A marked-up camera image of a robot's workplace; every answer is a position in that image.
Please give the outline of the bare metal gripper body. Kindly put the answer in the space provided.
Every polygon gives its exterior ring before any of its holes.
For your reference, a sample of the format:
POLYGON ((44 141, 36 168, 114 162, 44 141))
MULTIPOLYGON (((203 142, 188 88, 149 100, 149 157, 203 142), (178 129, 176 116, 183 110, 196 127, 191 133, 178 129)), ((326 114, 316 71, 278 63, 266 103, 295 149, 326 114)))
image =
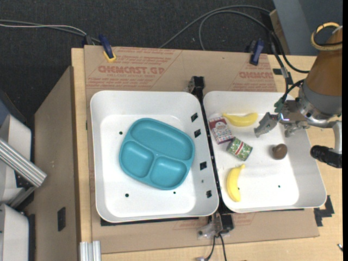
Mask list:
POLYGON ((331 116, 322 113, 306 99, 287 100, 281 110, 280 123, 288 127, 301 129, 309 126, 330 128, 331 116))

